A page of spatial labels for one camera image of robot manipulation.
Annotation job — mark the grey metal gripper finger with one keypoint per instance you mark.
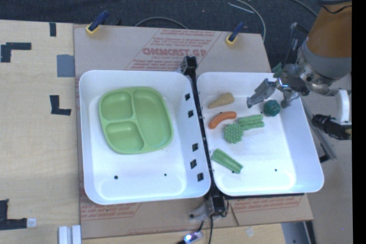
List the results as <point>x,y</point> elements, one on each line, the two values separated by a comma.
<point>261,92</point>
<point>289,98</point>

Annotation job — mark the green asparagus bundle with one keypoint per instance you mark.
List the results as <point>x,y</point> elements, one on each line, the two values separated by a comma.
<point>251,122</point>

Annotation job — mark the orange sausage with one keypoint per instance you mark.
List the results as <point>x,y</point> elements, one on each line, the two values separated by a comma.
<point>221,119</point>

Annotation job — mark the green divided plate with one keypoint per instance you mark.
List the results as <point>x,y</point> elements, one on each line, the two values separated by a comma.
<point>148,111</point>

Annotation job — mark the brown cardboard board red print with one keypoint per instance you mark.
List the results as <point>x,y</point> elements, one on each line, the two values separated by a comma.
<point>120,48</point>

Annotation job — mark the green grapes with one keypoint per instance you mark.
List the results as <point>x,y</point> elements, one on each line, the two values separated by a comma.
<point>233,132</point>

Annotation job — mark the black cylinder on white bracket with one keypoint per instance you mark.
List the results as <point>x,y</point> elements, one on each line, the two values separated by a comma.
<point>344,105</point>

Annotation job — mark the green celery stick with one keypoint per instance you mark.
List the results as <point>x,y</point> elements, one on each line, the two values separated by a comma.
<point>226,160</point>

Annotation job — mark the dark green broccoli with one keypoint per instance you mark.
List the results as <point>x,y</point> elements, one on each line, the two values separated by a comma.
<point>271,108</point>

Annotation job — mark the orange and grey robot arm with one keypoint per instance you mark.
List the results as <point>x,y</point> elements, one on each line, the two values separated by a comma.
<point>331,28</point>

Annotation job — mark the white plastic tray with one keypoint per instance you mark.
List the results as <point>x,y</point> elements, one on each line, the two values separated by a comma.
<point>137,177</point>
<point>266,157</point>

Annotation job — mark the thin black rod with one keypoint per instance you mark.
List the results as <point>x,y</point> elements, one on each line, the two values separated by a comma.
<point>202,125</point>

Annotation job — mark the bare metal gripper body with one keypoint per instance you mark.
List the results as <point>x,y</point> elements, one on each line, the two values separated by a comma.
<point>300,78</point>

